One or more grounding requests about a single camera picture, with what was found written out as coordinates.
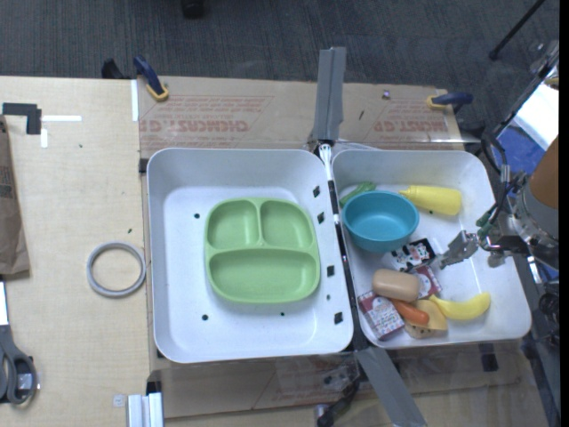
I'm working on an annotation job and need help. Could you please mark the orange sausage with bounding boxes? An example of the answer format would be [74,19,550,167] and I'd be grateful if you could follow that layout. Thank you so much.
[390,298,431,327]

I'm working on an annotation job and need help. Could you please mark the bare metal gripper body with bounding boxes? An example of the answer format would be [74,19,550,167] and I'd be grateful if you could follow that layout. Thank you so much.
[482,213,560,269]

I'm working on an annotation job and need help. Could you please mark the thin black and white rod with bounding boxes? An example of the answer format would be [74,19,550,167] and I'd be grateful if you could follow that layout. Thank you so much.
[317,141,359,351]

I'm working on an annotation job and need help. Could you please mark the black and white carton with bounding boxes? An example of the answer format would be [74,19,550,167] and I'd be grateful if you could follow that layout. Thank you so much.
[390,237,437,273]

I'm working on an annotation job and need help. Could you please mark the tan bread loaf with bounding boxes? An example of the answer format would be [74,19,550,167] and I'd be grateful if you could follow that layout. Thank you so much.
[371,268,421,303]

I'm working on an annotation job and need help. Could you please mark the yellow squeeze bottle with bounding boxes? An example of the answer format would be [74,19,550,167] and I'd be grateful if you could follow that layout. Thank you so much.
[397,184,463,217]

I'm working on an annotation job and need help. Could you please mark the brown paper bag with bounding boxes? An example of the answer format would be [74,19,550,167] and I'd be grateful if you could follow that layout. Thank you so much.
[0,113,32,278]

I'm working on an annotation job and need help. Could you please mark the blue bowl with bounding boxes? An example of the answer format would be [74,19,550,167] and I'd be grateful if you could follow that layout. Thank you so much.
[341,189,421,254]

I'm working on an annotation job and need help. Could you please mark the red and white carton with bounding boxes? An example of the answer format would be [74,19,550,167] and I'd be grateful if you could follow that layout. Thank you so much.
[357,290,406,342]

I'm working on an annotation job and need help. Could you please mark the black chair caster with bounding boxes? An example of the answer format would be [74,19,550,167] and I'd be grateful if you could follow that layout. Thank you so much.
[180,0,208,20]

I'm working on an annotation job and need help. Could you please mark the grey handled scissors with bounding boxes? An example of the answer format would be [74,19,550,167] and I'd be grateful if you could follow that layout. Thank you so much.
[0,278,40,406]

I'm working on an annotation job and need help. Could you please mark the red and white packet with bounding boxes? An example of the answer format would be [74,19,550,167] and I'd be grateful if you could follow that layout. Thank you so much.
[410,264,444,300]

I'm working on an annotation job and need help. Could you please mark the yellow pizza slice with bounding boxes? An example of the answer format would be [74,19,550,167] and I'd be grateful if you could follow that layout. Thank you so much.
[404,299,449,341]

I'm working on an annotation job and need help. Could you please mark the yellow banana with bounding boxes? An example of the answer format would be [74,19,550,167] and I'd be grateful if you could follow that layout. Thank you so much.
[428,291,493,322]

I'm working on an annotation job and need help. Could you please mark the green divided plate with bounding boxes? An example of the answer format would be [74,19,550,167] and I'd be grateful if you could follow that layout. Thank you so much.
[204,197,322,305]

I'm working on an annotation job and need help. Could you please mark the brown cardboard board red print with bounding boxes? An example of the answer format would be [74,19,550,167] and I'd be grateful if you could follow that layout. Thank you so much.
[136,75,537,420]

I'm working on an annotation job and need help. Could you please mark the grey tape roll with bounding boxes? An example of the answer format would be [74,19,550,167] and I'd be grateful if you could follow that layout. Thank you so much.
[85,241,148,299]

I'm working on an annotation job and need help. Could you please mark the white plastic tray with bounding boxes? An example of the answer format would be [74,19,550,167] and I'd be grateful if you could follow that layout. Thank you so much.
[145,147,356,365]
[331,149,533,350]

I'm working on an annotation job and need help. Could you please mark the green bean pod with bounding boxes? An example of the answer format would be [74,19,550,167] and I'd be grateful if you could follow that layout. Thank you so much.
[338,181,378,209]

